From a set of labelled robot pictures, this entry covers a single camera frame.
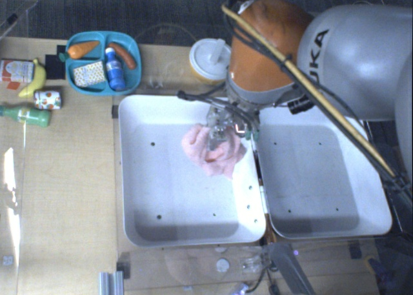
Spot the brown sausage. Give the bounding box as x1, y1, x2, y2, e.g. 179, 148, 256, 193
107, 42, 137, 71

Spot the yellow cup with white lid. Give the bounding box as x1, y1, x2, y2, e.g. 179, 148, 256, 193
188, 38, 232, 86

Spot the black cylinder on white bracket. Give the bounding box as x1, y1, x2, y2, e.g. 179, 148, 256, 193
286, 94, 316, 116

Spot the blue divided plate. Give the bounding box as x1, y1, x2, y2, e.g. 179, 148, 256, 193
65, 30, 143, 97

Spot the orange and white carton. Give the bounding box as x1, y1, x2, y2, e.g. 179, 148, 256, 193
0, 58, 35, 84

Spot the green bottle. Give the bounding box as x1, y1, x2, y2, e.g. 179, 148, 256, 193
0, 105, 52, 128

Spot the clear plastic bottle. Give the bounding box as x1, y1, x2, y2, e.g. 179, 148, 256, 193
240, 254, 270, 274

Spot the blue bottle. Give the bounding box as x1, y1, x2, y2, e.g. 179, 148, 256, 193
105, 47, 127, 92

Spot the orange carrot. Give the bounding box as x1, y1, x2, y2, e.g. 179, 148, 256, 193
59, 40, 101, 63

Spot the yellow banana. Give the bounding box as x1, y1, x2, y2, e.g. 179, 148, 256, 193
18, 58, 47, 99

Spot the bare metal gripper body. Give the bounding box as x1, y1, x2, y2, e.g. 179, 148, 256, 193
206, 100, 259, 136

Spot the thin black and white rod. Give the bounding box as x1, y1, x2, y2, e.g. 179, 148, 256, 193
252, 145, 270, 243

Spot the white can with orange print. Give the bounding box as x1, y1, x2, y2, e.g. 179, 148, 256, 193
33, 89, 63, 111

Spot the white plastic tray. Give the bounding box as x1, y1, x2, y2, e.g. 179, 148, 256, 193
117, 94, 267, 249
256, 106, 394, 241

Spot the pink cloth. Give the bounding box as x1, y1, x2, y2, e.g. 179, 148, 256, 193
181, 125, 248, 181

